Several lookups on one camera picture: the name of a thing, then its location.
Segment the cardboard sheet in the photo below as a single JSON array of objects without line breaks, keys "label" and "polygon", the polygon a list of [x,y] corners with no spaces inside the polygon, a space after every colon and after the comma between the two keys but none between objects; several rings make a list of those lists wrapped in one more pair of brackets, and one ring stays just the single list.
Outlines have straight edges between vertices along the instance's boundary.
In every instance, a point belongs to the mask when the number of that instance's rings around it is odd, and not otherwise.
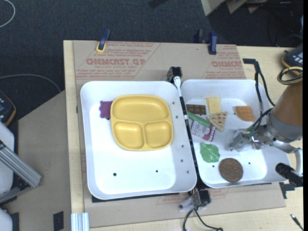
[{"label": "cardboard sheet", "polygon": [[[171,66],[182,68],[182,81],[245,79],[237,48],[235,45],[217,45],[217,54],[210,55],[207,44],[114,41],[106,44],[105,53],[100,55],[95,50],[96,41],[73,41],[84,204],[85,211],[90,214],[90,226],[93,228],[182,218],[186,212],[178,211],[178,205],[188,197],[187,193],[92,201],[87,186],[80,89],[83,84],[92,80],[163,80]],[[210,189],[210,195],[212,203],[200,210],[201,215],[285,206],[278,183]]]}]

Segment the round brown cookie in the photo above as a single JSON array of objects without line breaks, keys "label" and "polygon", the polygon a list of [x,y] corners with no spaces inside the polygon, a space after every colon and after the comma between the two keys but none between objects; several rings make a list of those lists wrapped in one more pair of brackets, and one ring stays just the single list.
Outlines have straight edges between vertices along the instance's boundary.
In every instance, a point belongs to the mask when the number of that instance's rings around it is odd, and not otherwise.
[{"label": "round brown cookie", "polygon": [[225,158],[219,164],[221,176],[229,182],[237,182],[243,177],[243,167],[234,158]]}]

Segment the white cable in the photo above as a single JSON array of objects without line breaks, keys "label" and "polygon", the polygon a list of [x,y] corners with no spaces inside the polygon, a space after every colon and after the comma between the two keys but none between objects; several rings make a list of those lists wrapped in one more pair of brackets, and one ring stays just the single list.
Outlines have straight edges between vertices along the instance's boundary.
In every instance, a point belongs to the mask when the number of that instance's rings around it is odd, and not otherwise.
[{"label": "white cable", "polygon": [[13,9],[14,9],[14,12],[13,12],[12,17],[11,17],[6,23],[4,23],[3,25],[0,25],[0,28],[1,28],[1,27],[4,27],[4,26],[7,25],[8,23],[10,23],[11,20],[13,20],[13,18],[15,17],[15,13],[16,13],[15,6],[14,6],[14,4],[13,4],[11,1],[8,1],[8,0],[3,0],[3,1],[6,1],[6,2],[8,2],[10,5],[12,5],[12,7],[13,7]]}]

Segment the white tray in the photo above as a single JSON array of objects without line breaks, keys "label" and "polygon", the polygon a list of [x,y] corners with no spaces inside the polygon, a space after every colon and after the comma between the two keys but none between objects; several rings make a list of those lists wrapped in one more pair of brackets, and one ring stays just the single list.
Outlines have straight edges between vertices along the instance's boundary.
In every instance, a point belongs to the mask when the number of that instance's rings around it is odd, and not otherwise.
[{"label": "white tray", "polygon": [[[253,122],[241,120],[235,114],[235,106],[251,106],[255,119],[259,118],[259,102],[253,80],[187,80],[181,87],[186,104],[199,104],[208,107],[206,98],[220,97],[221,111],[227,112],[224,131],[215,131],[211,142],[197,136],[192,137],[201,180],[211,188],[221,188],[237,185],[262,184],[285,181],[275,170],[278,163],[290,165],[286,153],[275,147],[266,146],[261,150],[251,149],[238,152],[230,151],[229,144],[233,139],[233,132],[239,128],[248,128]],[[270,108],[264,88],[259,85],[263,101],[263,111]],[[211,143],[219,148],[220,159],[217,163],[205,162],[200,154],[200,142]],[[237,159],[243,166],[244,174],[237,183],[230,183],[220,175],[218,166],[222,159],[232,157]]]},{"label": "white tray", "polygon": [[[113,138],[111,121],[100,118],[100,101],[121,95],[156,95],[168,104],[172,143],[155,151],[128,151]],[[177,89],[165,81],[91,81],[80,93],[88,187],[93,196],[116,199],[188,192],[197,176]]]}]

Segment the blue clamp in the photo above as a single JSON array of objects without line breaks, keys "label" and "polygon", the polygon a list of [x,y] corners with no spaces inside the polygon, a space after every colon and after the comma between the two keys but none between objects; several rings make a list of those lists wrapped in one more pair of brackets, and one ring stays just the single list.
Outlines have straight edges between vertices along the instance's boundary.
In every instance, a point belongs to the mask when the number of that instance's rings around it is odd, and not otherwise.
[{"label": "blue clamp", "polygon": [[105,49],[106,49],[106,44],[105,42],[109,39],[109,36],[110,36],[110,30],[109,29],[105,29],[103,35],[102,35],[102,39],[101,39],[101,42],[99,42],[97,44],[97,47],[96,47],[96,51],[97,53],[99,54],[103,54]]},{"label": "blue clamp", "polygon": [[208,46],[208,53],[210,55],[216,55],[216,44],[217,44],[217,33],[212,31],[208,34],[208,42],[209,42],[209,46]]}]

